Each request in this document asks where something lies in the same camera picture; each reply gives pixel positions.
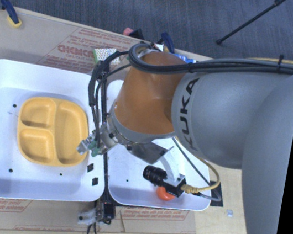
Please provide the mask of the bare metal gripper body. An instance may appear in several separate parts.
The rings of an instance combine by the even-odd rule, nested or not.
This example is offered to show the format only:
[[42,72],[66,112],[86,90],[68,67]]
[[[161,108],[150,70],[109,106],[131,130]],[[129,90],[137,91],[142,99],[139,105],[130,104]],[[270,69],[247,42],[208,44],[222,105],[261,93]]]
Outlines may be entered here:
[[94,152],[106,153],[111,150],[116,144],[131,147],[132,142],[121,135],[118,130],[110,124],[99,124],[95,122],[95,129],[92,133],[92,142],[89,145],[89,150]]

